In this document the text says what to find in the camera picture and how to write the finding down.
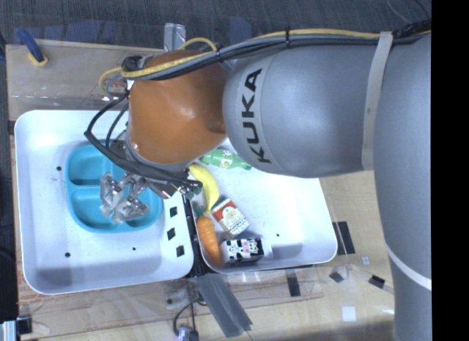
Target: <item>yellow cable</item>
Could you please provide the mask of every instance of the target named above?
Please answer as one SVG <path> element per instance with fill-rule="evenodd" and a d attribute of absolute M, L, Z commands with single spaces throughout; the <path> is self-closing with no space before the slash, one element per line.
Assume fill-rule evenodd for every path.
<path fill-rule="evenodd" d="M 190 44 L 194 44 L 194 43 L 206 43 L 209 45 L 209 47 L 211 47 L 213 51 L 218 50 L 215 44 L 212 41 L 206 39 L 205 37 L 195 37 L 193 39 L 190 39 L 189 41 L 186 41 L 185 43 L 183 43 L 177 50 L 181 50 L 189 46 Z"/>
<path fill-rule="evenodd" d="M 186 62 L 191 61 L 192 59 L 197 59 L 197 58 L 200 58 L 202 56 L 206 56 L 210 53 L 212 53 L 212 52 L 196 54 L 195 56 L 187 56 L 185 58 L 175 59 L 174 61 L 165 62 L 165 63 L 162 63 L 161 65 L 152 66 L 152 67 L 148 67 L 148 68 L 142 68 L 141 70 L 136 70 L 136 71 L 124 71 L 122 69 L 119 69 L 119 70 L 120 70 L 121 75 L 124 78 L 133 78 L 133 77 L 139 77 L 139 76 L 146 76 L 146 75 L 150 75 L 150 74 L 153 74 L 153 73 L 157 73 L 159 71 L 167 70 L 167 69 L 169 69 L 171 67 L 174 67 L 174 66 L 181 65 L 182 63 L 186 63 Z"/>
<path fill-rule="evenodd" d="M 120 71 L 120 67 L 115 67 L 115 68 L 111 68 L 110 70 L 107 70 L 106 72 L 102 74 L 97 84 L 104 91 L 104 93 L 106 93 L 106 88 L 104 87 L 104 79 L 106 78 L 106 76 L 113 74 L 113 73 L 118 73 L 119 71 Z"/>
<path fill-rule="evenodd" d="M 253 39 L 249 39 L 249 40 L 254 40 L 254 39 L 263 38 L 263 37 L 284 36 L 285 34 L 286 34 L 286 31 L 273 32 L 273 33 L 264 34 L 262 36 L 254 37 Z M 377 39 L 380 37 L 379 33 L 356 32 L 356 31 L 347 31 L 346 29 L 324 29 L 324 28 L 292 29 L 291 31 L 289 31 L 289 34 L 290 35 L 337 34 L 340 36 L 362 37 L 362 38 L 368 38 L 368 39 Z"/>
<path fill-rule="evenodd" d="M 415 34 L 413 34 L 413 36 L 417 36 L 418 34 L 429 34 L 429 33 L 432 33 L 432 30 L 431 30 L 431 29 L 429 29 L 428 31 L 423 31 L 423 32 L 415 33 Z"/>
<path fill-rule="evenodd" d="M 264 34 L 262 36 L 257 36 L 249 40 L 255 40 L 258 38 L 265 38 L 265 37 L 277 37 L 277 36 L 284 36 L 286 34 L 286 31 L 281 31 L 281 32 L 274 32 L 274 33 L 269 33 L 269 34 Z M 379 39 L 380 34 L 379 33 L 367 33 L 367 32 L 356 32 L 356 31 L 348 31 L 345 29 L 293 29 L 292 31 L 289 31 L 290 35 L 296 35 L 296 34 L 330 34 L 330 35 L 339 35 L 339 36 L 348 36 L 348 37 L 360 37 L 364 39 Z M 217 51 L 217 48 L 215 44 L 213 44 L 210 40 L 205 39 L 203 37 L 195 37 L 185 43 L 183 43 L 179 49 L 183 49 L 186 46 L 195 43 L 195 42 L 203 42 L 207 43 L 214 51 Z M 154 73 L 157 73 L 159 71 L 163 70 L 168 70 L 171 67 L 181 65 L 183 63 L 189 62 L 192 59 L 197 59 L 202 56 L 208 55 L 211 52 L 207 53 L 202 53 L 202 54 L 197 54 L 195 56 L 189 56 L 185 57 L 182 59 L 177 59 L 175 61 L 171 62 L 166 62 L 161 65 L 153 66 L 153 67 L 148 67 L 144 68 L 141 70 L 136 70 L 136 71 L 124 71 L 121 69 L 121 75 L 124 76 L 125 78 L 132 78 L 132 77 L 140 77 L 140 76 L 147 76 L 151 75 Z"/>

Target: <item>plastic bottle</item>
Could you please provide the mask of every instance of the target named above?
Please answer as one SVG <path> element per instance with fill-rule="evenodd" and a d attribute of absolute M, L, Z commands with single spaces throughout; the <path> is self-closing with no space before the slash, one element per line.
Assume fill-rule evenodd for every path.
<path fill-rule="evenodd" d="M 212 164 L 224 169 L 240 167 L 245 170 L 249 170 L 252 168 L 251 165 L 249 165 L 236 153 L 223 150 L 221 148 L 217 148 L 216 150 L 212 150 L 209 153 L 206 153 L 200 158 L 200 161 L 204 164 Z"/>

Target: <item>cable clip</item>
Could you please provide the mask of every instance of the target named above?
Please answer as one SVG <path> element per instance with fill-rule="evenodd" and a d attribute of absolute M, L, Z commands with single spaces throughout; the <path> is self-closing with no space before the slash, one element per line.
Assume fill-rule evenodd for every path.
<path fill-rule="evenodd" d="M 290 47 L 290 26 L 287 26 L 285 29 L 285 44 L 287 47 Z"/>
<path fill-rule="evenodd" d="M 220 48 L 219 48 L 219 47 L 217 46 L 217 51 L 216 51 L 217 59 L 218 59 L 218 61 L 219 61 L 220 63 L 225 62 L 225 60 L 221 57 L 221 54 L 220 54 L 220 49 L 222 49 L 222 48 L 223 48 L 223 47 L 220 47 Z"/>

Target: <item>carrot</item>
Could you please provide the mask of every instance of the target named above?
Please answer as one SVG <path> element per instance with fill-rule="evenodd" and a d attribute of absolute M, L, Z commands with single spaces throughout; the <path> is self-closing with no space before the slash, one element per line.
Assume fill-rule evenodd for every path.
<path fill-rule="evenodd" d="M 217 236 L 212 220 L 207 216 L 199 216 L 196 224 L 200 242 L 205 251 L 216 264 L 221 264 L 220 249 L 218 248 Z"/>

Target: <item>banana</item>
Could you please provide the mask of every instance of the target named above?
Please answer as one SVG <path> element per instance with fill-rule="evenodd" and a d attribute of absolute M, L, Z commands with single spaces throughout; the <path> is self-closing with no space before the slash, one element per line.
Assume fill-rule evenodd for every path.
<path fill-rule="evenodd" d="M 218 189 L 217 181 L 215 177 L 213 177 L 212 173 L 209 169 L 202 165 L 198 164 L 191 164 L 189 166 L 189 172 L 197 178 L 204 187 L 204 194 L 205 194 L 205 213 L 210 214 L 212 207 L 218 201 L 220 197 L 220 191 Z"/>

